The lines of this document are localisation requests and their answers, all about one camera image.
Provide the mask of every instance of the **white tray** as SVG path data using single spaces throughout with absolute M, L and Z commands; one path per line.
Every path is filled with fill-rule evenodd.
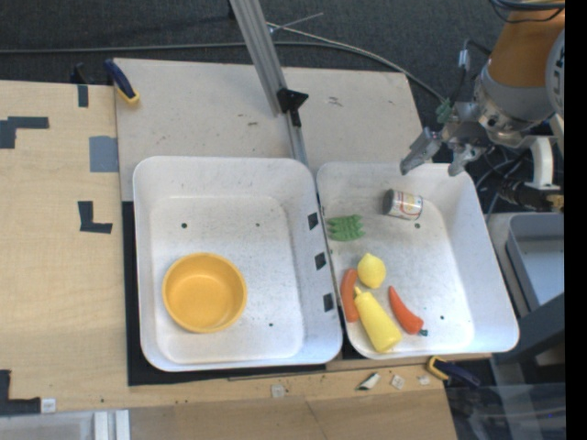
M 334 162 L 317 174 L 324 220 L 361 215 L 366 235 L 328 240 L 337 286 L 347 268 L 370 252 L 383 259 L 387 277 L 372 292 L 395 320 L 388 300 L 393 285 L 425 321 L 427 336 L 408 335 L 391 352 L 372 348 L 360 322 L 346 324 L 351 344 L 366 358 L 386 359 L 504 352 L 518 325 L 471 178 L 450 177 L 446 164 L 400 173 L 397 163 Z M 389 189 L 423 197 L 416 221 L 382 214 Z
M 312 365 L 338 353 L 342 329 L 332 274 L 320 258 L 327 244 L 314 179 L 304 165 L 292 159 L 151 157 L 136 167 L 133 189 L 140 343 L 153 366 Z M 161 297 L 167 268 L 199 251 L 231 260 L 248 286 L 242 316 L 219 333 L 185 331 Z

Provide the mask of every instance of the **cylindrical can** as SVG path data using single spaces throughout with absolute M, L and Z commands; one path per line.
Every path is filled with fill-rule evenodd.
M 422 214 L 422 197 L 390 189 L 383 196 L 383 214 L 416 220 Z

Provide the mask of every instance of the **yellow bottle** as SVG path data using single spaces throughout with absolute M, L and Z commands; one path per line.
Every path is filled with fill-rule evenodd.
M 377 352 L 387 352 L 402 340 L 402 333 L 370 292 L 355 287 L 355 306 Z

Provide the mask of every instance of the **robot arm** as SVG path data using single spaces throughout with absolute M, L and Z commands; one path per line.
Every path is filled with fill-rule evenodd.
M 439 132 L 424 128 L 402 160 L 401 172 L 407 174 L 430 160 L 442 144 L 452 150 L 449 174 L 453 176 L 492 145 L 530 149 L 535 159 L 534 180 L 508 183 L 507 187 L 502 184 L 499 192 L 510 202 L 524 199 L 521 204 L 535 210 L 560 210 L 559 188 L 552 185 L 551 145 L 557 139 L 533 130 L 549 122 L 554 132 L 564 131 L 564 0 L 490 1 L 495 9 L 514 11 L 475 81 L 473 99 L 448 100 L 440 108 L 439 121 L 444 126 Z M 468 70 L 466 49 L 460 54 L 464 71 Z

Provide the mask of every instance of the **wooden table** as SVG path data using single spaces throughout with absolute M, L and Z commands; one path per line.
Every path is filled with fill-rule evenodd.
M 385 76 L 399 77 L 409 94 L 403 75 Z M 108 86 L 88 90 L 89 105 L 80 107 L 73 84 L 0 82 L 0 120 L 46 116 L 50 123 L 19 128 L 15 148 L 0 149 L 0 369 L 12 370 L 12 399 L 54 398 L 59 412 L 131 409 L 139 438 L 155 437 L 170 410 L 179 417 L 168 428 L 178 433 L 198 419 L 200 432 L 206 425 L 216 432 L 210 416 L 228 410 L 223 428 L 242 438 L 261 413 L 267 438 L 279 422 L 282 436 L 296 438 L 455 438 L 443 384 L 421 360 L 335 359 L 319 373 L 129 387 L 122 180 L 117 171 L 91 172 L 89 153 L 89 138 L 119 136 L 116 94 Z M 418 128 L 413 102 L 407 108 Z M 404 144 L 410 137 L 408 129 Z M 79 201 L 93 201 L 95 222 L 112 223 L 110 234 L 80 231 Z M 373 372 L 382 376 L 375 388 L 355 390 Z M 393 375 L 405 380 L 401 390 L 390 384 Z M 273 385 L 285 388 L 284 398 L 273 399 Z

